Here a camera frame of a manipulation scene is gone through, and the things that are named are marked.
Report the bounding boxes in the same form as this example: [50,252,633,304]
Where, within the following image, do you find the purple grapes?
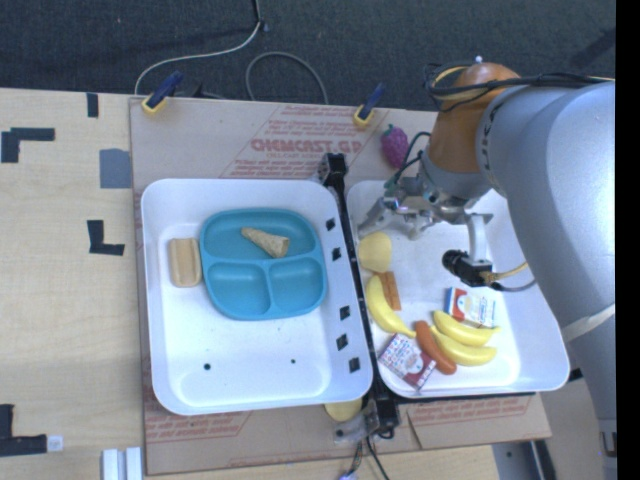
[380,123,410,170]

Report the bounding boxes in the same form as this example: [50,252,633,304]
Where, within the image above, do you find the blue divided plate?
[199,208,329,322]

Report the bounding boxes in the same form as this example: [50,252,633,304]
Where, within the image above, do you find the orange sausage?
[414,320,458,376]

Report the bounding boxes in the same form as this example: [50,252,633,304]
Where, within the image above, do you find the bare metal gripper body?
[383,174,494,229]

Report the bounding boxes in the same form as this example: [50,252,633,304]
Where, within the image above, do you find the tan waffle cone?
[240,226,291,260]

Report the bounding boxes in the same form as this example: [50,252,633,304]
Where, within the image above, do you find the black cylinder on white bracket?
[441,212,496,289]

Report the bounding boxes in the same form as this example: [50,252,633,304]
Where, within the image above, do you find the pale yellow round slice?
[323,396,364,424]
[357,231,393,274]

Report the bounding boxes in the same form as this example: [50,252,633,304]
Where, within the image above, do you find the yellow banana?
[430,325,499,368]
[365,274,417,340]
[432,309,502,347]

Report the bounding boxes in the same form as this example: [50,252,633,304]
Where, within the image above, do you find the black block with thin wires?
[367,396,402,432]
[318,152,349,188]

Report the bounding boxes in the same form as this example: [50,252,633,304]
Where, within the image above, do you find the brown cardboard board red print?
[128,96,553,477]

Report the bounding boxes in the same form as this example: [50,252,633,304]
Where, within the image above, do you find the thin black rod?
[330,170,392,419]

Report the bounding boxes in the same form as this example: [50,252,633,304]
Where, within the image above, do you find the white plastic tray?
[140,177,374,416]
[346,180,571,400]

